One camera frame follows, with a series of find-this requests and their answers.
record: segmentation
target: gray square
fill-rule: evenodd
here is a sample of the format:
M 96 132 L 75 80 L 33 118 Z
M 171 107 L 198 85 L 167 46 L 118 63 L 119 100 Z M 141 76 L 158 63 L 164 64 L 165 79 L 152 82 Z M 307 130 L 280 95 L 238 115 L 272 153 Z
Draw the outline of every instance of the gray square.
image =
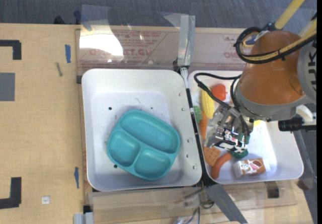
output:
M 0 73 L 0 101 L 15 101 L 15 73 Z

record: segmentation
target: orange cracker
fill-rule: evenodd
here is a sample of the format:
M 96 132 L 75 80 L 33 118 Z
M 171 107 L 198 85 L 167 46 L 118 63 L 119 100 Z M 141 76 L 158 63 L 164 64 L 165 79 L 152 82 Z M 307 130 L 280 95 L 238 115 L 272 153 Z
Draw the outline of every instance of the orange cracker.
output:
M 204 154 L 206 163 L 213 166 L 213 165 L 215 165 L 217 159 L 219 158 L 221 151 L 218 148 L 216 148 L 215 146 L 213 146 L 212 148 L 204 146 L 203 147 L 203 154 Z

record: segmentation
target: yellow corn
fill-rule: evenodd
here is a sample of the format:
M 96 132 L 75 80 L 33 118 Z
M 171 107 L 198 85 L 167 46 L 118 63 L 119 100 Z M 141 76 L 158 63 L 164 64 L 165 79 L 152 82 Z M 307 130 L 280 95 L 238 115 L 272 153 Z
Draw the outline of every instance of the yellow corn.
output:
M 201 106 L 206 117 L 212 119 L 213 114 L 215 113 L 215 104 L 212 98 L 204 90 L 201 91 Z

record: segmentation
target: wooden table surface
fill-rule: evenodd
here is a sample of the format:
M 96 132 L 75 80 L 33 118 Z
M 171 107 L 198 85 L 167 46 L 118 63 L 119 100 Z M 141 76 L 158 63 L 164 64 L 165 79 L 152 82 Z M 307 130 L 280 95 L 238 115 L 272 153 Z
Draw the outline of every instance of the wooden table surface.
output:
M 75 40 L 79 28 L 0 24 L 0 40 L 19 40 L 22 44 L 21 60 L 12 59 L 11 47 L 0 47 L 0 73 L 15 73 L 14 101 L 0 101 L 0 200 L 10 198 L 12 177 L 22 180 L 21 204 L 0 209 L 0 223 L 72 223 L 73 214 L 83 211 Z M 70 62 L 66 60 L 66 45 L 70 46 Z M 304 194 L 295 181 L 292 191 L 292 205 L 242 212 L 249 223 L 313 223 Z M 42 202 L 44 196 L 50 196 L 50 203 Z M 201 215 L 201 223 L 227 221 L 222 213 Z

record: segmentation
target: teal bowl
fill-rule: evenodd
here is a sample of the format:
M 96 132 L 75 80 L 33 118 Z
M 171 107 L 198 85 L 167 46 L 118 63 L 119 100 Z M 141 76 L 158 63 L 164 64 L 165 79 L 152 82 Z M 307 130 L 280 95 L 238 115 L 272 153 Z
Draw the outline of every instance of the teal bowl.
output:
M 164 177 L 179 148 L 180 136 L 172 126 L 140 110 L 122 115 L 107 141 L 110 160 L 146 181 Z

